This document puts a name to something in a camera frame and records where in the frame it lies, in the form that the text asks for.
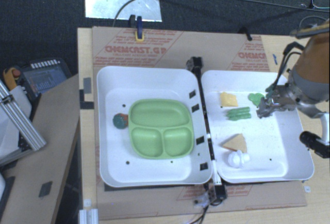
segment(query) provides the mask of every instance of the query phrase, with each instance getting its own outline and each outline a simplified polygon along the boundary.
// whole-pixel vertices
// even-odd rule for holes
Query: cheese wedge
[[[222,92],[220,94],[221,106],[238,106],[236,96]]]
[[[222,147],[232,151],[241,150],[243,153],[247,152],[246,142],[243,134],[237,134],[234,138],[226,141]]]

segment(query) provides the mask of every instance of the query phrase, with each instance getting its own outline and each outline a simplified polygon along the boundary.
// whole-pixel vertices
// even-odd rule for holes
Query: table
[[[261,36],[263,47],[268,59],[270,71],[277,72],[278,65],[275,64],[274,57],[281,61],[282,52],[285,46],[294,41],[287,36]],[[305,45],[307,40],[300,40],[299,43]],[[93,78],[92,68],[92,29],[78,29],[78,57],[79,57],[79,89],[84,88],[84,78]],[[294,60],[289,62],[288,67],[292,68]],[[93,89],[85,94],[85,101],[93,101]],[[329,111],[329,104],[322,103],[319,106],[323,111]],[[321,126],[317,126],[315,120],[311,120],[300,113],[300,118],[304,130],[321,134]],[[80,111],[81,120],[81,165],[82,165],[82,197],[89,199],[84,209],[97,207],[96,179],[95,179],[95,133],[94,133],[94,113],[92,109],[82,109]],[[307,205],[304,207],[285,209],[265,209],[238,212],[221,212],[206,214],[205,224],[208,223],[326,223],[330,219],[328,203],[330,202],[330,175],[329,161],[322,159],[312,153],[315,164],[314,176],[304,183],[310,187],[311,192],[306,193]],[[147,218],[102,220],[100,224],[114,223],[189,223],[194,221],[198,215],[178,215]]]
[[[33,125],[46,145],[3,172],[4,178],[15,178],[1,223],[55,223],[79,135],[78,121],[75,75],[41,96]]]

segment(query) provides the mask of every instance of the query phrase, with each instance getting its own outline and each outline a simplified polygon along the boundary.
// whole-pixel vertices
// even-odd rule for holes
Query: green plate
[[[136,101],[129,109],[128,128],[132,147],[144,158],[181,158],[193,148],[190,112],[176,100]]]

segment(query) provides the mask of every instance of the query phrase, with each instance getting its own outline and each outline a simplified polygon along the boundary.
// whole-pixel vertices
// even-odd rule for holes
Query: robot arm
[[[329,114],[317,109],[316,104],[329,100],[329,20],[310,30],[296,31],[295,36],[311,37],[306,47],[297,42],[289,44],[283,52],[283,60],[275,82],[266,89],[267,95],[261,99],[257,114],[259,118],[269,117],[274,111],[297,108],[310,118],[320,118],[322,138],[303,132],[300,140],[308,148],[323,158],[329,158]],[[288,82],[278,85],[278,79],[285,70],[293,48],[302,51],[297,63],[290,71]]]

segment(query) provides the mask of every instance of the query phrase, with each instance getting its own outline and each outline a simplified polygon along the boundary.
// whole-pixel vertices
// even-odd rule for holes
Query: cardboard sheet
[[[136,42],[131,28],[93,28],[93,82],[108,65],[185,68],[192,56],[203,58],[207,70],[269,71],[260,36],[194,33],[145,29],[145,41]],[[205,192],[202,185],[111,188],[99,171],[97,93],[94,93],[97,208],[100,220],[200,213],[194,199]],[[301,182],[229,185],[228,198],[210,212],[305,206]]]

